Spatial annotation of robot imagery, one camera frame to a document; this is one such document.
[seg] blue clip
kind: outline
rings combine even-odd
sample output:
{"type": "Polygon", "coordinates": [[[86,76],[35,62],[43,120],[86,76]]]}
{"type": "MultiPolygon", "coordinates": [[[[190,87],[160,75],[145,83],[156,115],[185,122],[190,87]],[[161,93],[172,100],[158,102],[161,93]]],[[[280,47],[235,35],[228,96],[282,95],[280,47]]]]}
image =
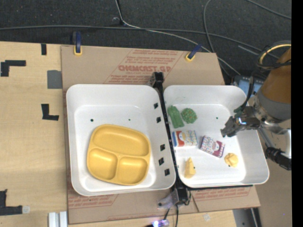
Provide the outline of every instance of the blue clip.
{"type": "Polygon", "coordinates": [[[195,54],[198,52],[198,50],[200,50],[202,47],[201,44],[198,44],[192,52],[188,53],[185,57],[185,60],[187,60],[188,62],[192,61],[195,57],[195,54]]]}
{"type": "Polygon", "coordinates": [[[81,49],[81,33],[80,33],[80,32],[76,32],[74,54],[77,55],[77,56],[82,55],[82,49],[81,49]]]}

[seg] cardboard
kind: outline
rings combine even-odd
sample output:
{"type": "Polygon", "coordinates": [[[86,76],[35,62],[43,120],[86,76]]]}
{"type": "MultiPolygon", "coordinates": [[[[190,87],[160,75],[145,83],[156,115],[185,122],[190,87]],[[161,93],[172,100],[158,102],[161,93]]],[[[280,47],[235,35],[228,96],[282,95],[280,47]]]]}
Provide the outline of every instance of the cardboard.
{"type": "MultiPolygon", "coordinates": [[[[157,202],[170,190],[85,197],[77,194],[70,177],[70,159],[65,95],[75,84],[146,84],[152,73],[162,71],[163,87],[170,85],[224,85],[216,54],[196,53],[187,62],[188,52],[83,46],[76,56],[73,46],[61,46],[63,111],[68,186],[69,223],[87,223],[127,218],[164,216],[157,202]]],[[[180,214],[258,207],[254,187],[192,191],[192,201],[180,214]]]]}

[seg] yellow divided dish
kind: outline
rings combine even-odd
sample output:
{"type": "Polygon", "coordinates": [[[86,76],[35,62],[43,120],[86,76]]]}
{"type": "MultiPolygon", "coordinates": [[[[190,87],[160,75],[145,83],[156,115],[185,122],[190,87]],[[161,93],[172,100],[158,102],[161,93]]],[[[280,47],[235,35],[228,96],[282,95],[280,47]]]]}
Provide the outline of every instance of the yellow divided dish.
{"type": "Polygon", "coordinates": [[[137,185],[147,176],[151,157],[149,139],[141,132],[111,124],[92,133],[87,167],[97,179],[121,185],[137,185]]]}

